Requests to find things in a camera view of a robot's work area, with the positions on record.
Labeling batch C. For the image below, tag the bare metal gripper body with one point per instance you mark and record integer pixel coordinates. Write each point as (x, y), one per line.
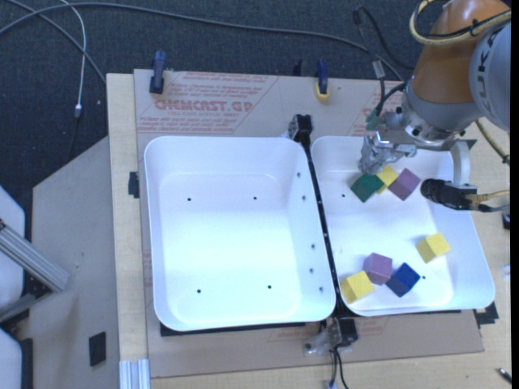
(409, 133)

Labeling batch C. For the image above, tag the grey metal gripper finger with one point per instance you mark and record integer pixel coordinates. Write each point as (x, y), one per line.
(369, 156)
(387, 159)

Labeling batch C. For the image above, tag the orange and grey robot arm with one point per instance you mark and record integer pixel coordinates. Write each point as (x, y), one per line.
(446, 63)

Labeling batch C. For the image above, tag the yellow cube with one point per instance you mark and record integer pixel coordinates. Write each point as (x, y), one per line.
(357, 287)
(386, 176)
(433, 247)

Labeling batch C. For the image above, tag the purple cube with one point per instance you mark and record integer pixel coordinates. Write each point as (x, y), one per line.
(378, 268)
(404, 185)

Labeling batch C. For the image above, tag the green cube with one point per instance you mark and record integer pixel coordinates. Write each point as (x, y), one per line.
(366, 188)

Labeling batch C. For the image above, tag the white plastic tray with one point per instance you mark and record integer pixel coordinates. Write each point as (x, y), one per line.
(389, 225)
(231, 241)

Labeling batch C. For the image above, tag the blue cube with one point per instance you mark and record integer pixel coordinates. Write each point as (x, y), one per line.
(402, 280)

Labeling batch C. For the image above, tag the brown cardboard board, red print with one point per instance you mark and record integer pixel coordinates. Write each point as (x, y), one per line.
(227, 355)

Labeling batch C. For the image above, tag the black cylinder on white bracket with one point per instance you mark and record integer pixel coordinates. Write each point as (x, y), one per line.
(446, 195)

